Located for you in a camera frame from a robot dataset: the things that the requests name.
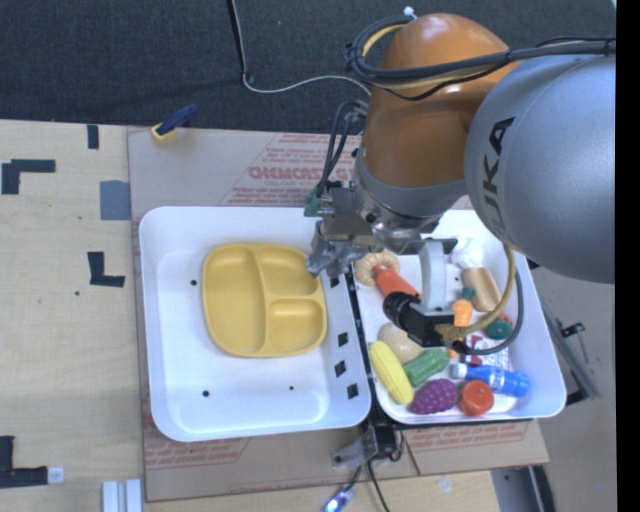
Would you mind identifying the beige bread roll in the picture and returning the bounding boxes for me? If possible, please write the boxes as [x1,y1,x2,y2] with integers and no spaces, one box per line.
[460,266,502,313]

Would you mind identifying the yellow corn cob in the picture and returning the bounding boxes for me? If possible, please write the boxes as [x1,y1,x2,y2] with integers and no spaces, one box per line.
[368,340,416,406]

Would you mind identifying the small orange carrot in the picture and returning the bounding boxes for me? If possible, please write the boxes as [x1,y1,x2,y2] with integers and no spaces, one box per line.
[451,286,475,329]

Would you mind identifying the green bean bundle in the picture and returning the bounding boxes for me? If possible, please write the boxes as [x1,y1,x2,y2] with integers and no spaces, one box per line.
[402,347,451,388]

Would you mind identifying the yellow divided plate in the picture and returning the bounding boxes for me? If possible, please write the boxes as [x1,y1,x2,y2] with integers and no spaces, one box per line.
[201,242,329,359]

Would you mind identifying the beige doughnut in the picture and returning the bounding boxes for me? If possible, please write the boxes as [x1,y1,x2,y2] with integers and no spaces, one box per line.
[353,249,402,288]

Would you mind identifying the beige potato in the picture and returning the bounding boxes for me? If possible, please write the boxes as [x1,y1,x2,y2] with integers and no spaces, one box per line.
[377,322,425,365]

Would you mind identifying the black block with thin wires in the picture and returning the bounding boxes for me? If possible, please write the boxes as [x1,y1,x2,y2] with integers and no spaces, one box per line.
[368,418,402,457]

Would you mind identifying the blue and white bottle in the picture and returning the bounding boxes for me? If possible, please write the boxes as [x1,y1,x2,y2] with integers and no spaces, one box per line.
[448,362,531,398]

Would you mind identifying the brown cardboard board, red print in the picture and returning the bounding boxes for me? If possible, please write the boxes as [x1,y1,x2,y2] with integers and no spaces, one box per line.
[127,127,551,504]

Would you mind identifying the thin black and white rod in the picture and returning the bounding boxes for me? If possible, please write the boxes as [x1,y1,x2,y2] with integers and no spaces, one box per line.
[344,269,379,427]

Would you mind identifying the red tomato with green top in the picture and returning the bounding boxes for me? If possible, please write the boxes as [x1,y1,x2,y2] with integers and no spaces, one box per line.
[484,313,514,341]

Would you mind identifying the orange tangerine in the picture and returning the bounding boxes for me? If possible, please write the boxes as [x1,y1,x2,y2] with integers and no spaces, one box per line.
[457,379,496,418]

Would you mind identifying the white garlic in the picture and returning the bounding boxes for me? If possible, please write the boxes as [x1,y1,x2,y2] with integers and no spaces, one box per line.
[450,238,485,270]

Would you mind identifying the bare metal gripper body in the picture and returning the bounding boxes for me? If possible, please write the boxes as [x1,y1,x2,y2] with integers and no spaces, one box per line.
[313,186,443,255]

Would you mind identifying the purple grapes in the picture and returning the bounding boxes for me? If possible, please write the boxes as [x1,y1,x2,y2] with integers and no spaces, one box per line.
[409,378,459,417]

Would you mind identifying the white plastic tray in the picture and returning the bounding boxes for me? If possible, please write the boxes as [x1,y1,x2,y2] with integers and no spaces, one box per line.
[138,205,373,444]
[349,208,568,426]

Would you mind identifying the red and white packet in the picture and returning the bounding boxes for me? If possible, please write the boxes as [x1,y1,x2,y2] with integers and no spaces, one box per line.
[449,333,513,372]

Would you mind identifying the red-orange sausage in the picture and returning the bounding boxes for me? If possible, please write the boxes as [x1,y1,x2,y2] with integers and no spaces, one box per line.
[373,264,422,302]

